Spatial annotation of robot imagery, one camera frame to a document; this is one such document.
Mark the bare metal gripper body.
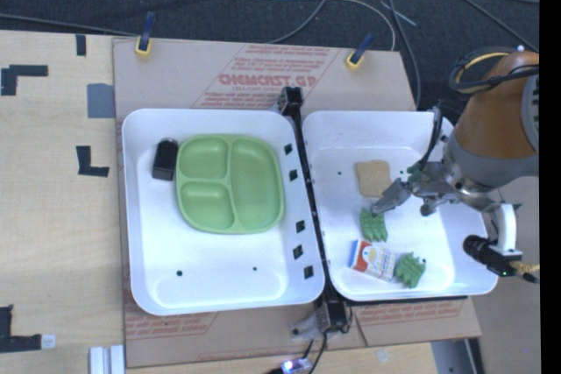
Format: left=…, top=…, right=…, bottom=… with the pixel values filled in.
left=407, top=161, right=501, bottom=212

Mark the tan biscuit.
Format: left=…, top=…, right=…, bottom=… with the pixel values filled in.
left=354, top=159, right=392, bottom=199

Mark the white plastic tray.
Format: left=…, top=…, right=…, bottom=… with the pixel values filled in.
left=121, top=108, right=326, bottom=316
left=302, top=109, right=500, bottom=302

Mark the green bumpy toy block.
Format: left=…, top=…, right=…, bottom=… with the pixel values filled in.
left=359, top=208, right=389, bottom=243
left=394, top=251, right=427, bottom=290

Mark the white red blue carton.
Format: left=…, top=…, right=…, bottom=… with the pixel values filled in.
left=347, top=239, right=398, bottom=282

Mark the thin black rod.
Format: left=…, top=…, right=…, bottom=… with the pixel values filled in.
left=289, top=102, right=339, bottom=304

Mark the green divided plate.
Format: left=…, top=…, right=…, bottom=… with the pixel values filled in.
left=174, top=134, right=286, bottom=236

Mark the small black bottle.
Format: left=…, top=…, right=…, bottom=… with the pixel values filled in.
left=151, top=138, right=180, bottom=182

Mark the brown cardboard board red print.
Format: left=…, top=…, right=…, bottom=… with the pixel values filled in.
left=111, top=37, right=483, bottom=369

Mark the black cylinder on white bracket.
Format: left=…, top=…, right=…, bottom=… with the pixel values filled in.
left=463, top=203, right=525, bottom=278

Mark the black block with thin wires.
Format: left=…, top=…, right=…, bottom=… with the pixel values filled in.
left=288, top=300, right=352, bottom=341
left=275, top=86, right=306, bottom=116

